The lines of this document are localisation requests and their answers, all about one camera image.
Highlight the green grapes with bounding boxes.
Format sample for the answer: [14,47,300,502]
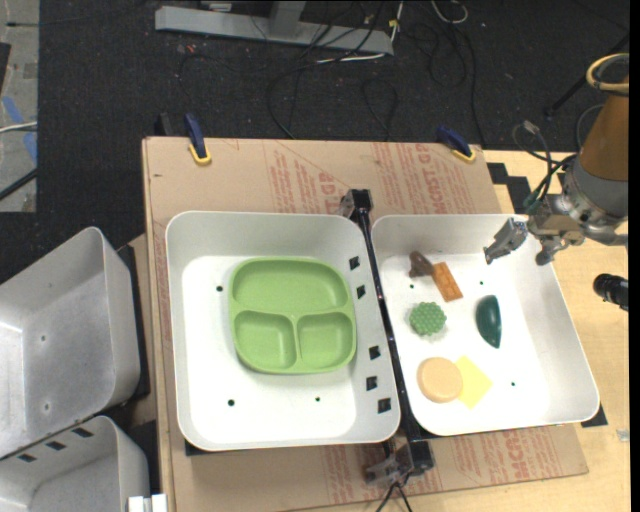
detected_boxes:
[408,300,448,338]

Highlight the yellow cheese slice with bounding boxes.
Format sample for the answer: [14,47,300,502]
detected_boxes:
[453,354,495,411]

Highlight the green divided plate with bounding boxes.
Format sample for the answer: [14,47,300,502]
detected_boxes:
[227,255,359,376]

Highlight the orange rectangular biscuit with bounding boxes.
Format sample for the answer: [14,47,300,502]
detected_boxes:
[430,261,465,304]

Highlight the white plastic tray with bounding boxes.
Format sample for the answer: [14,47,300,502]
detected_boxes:
[370,213,601,438]
[0,414,152,512]
[164,210,403,453]
[0,225,143,459]

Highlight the dark green half oval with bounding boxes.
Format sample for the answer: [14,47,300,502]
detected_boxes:
[474,294,504,350]

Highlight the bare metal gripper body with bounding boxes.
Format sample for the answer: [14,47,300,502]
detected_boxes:
[526,186,630,247]

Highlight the brown toy piece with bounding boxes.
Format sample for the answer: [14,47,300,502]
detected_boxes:
[408,250,434,279]

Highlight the thin black rod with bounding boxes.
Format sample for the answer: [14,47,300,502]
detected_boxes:
[355,208,424,454]

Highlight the brown cardboard board red print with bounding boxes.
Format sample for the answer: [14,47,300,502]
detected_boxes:
[141,135,591,512]

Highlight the tan round biscuit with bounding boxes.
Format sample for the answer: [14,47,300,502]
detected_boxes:
[415,356,465,405]

